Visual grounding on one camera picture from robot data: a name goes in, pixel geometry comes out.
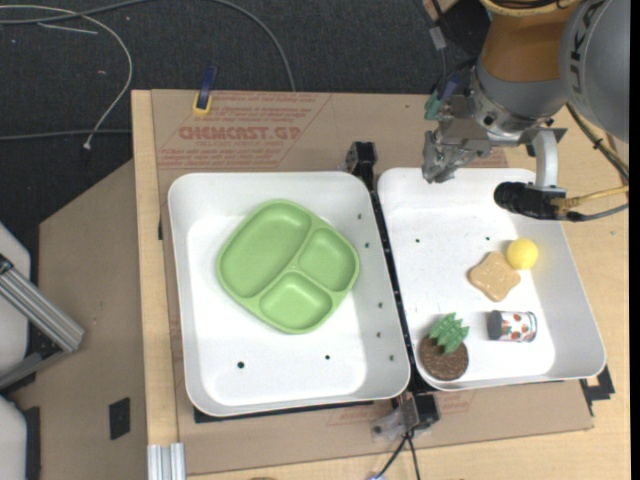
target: white cable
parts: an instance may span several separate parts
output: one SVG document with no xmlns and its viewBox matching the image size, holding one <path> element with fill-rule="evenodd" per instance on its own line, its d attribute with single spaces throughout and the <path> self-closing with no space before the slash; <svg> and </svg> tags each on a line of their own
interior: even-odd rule
<svg viewBox="0 0 640 480">
<path fill-rule="evenodd" d="M 29 5 L 29 4 L 24 4 L 24 5 L 23 4 L 0 5 L 0 10 L 2 10 L 2 9 L 39 9 L 39 10 L 60 12 L 60 13 L 71 14 L 71 15 L 75 15 L 76 14 L 74 11 L 70 11 L 68 9 L 59 9 L 59 8 L 56 8 L 56 7 L 47 7 L 47 6 L 44 6 L 44 5 Z M 122 41 L 120 36 L 118 34 L 116 34 L 111 28 L 109 28 L 107 25 L 105 25 L 101 21 L 98 21 L 95 18 L 91 18 L 90 16 L 80 16 L 80 17 L 85 19 L 85 20 L 90 21 L 91 23 L 94 23 L 95 25 L 97 25 L 100 28 L 102 28 L 102 29 L 106 30 L 107 32 L 109 32 L 109 34 L 111 34 L 115 38 L 115 40 L 118 42 L 118 44 L 120 45 L 120 47 L 124 51 L 125 55 L 127 56 L 127 61 L 129 63 L 129 75 L 127 77 L 127 81 L 125 82 L 125 84 L 122 87 L 122 90 L 120 91 L 118 96 L 116 96 L 116 99 L 113 100 L 111 105 L 109 105 L 109 108 L 107 108 L 105 113 L 102 114 L 102 117 L 100 117 L 100 119 L 98 120 L 96 125 L 93 127 L 93 131 L 95 132 L 98 128 L 100 128 L 100 126 L 102 125 L 104 120 L 111 113 L 111 111 L 118 104 L 118 102 L 122 99 L 122 97 L 125 95 L 127 90 L 129 90 L 129 86 L 131 85 L 131 81 L 133 79 L 133 59 L 131 58 L 131 53 L 129 52 L 129 49 L 126 47 L 126 45 L 124 44 L 124 42 Z M 78 29 L 71 29 L 71 28 L 65 28 L 65 27 L 53 27 L 51 25 L 45 25 L 44 23 L 38 23 L 38 24 L 43 26 L 43 27 L 45 27 L 45 28 L 56 28 L 56 29 L 67 31 L 67 32 L 80 32 L 80 30 L 78 30 Z M 91 150 L 91 141 L 93 140 L 93 136 L 94 136 L 94 134 L 91 133 L 89 135 L 89 137 L 87 137 L 87 140 L 82 145 L 82 147 L 84 147 L 87 150 Z"/>
</svg>

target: yellow ball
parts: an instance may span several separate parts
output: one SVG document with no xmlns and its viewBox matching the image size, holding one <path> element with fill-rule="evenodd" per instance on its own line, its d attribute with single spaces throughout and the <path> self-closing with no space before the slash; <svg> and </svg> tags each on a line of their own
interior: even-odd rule
<svg viewBox="0 0 640 480">
<path fill-rule="evenodd" d="M 518 238 L 507 247 L 507 261 L 516 270 L 527 270 L 538 260 L 538 246 L 528 238 Z"/>
</svg>

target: green plate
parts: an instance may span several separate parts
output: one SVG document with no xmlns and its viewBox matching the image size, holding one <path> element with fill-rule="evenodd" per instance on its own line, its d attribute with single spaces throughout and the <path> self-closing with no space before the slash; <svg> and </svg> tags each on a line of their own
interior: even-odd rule
<svg viewBox="0 0 640 480">
<path fill-rule="evenodd" d="M 224 289 L 288 333 L 322 325 L 349 293 L 360 262 L 333 226 L 287 200 L 268 201 L 236 228 L 216 259 Z"/>
</svg>

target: can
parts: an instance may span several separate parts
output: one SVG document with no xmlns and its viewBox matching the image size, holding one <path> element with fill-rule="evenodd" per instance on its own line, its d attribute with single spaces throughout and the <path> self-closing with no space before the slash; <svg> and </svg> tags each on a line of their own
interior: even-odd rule
<svg viewBox="0 0 640 480">
<path fill-rule="evenodd" d="M 526 343 L 535 339 L 538 321 L 531 311 L 498 311 L 496 309 L 489 313 L 487 331 L 492 340 Z"/>
</svg>

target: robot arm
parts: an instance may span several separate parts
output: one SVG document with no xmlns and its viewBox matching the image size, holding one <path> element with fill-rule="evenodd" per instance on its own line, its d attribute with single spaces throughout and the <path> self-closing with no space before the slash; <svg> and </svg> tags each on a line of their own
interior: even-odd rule
<svg viewBox="0 0 640 480">
<path fill-rule="evenodd" d="M 565 130 L 550 128 L 552 116 L 570 104 L 628 143 L 631 0 L 584 0 L 566 8 L 554 2 L 553 12 L 544 13 L 524 5 L 541 1 L 495 6 L 508 15 L 493 16 L 468 94 L 440 104 L 438 128 L 425 140 L 423 175 L 443 182 L 493 147 L 526 145 L 537 158 L 535 184 L 501 186 L 496 202 L 557 219 L 563 215 L 552 201 L 565 192 L 556 187 L 556 143 Z"/>
</svg>

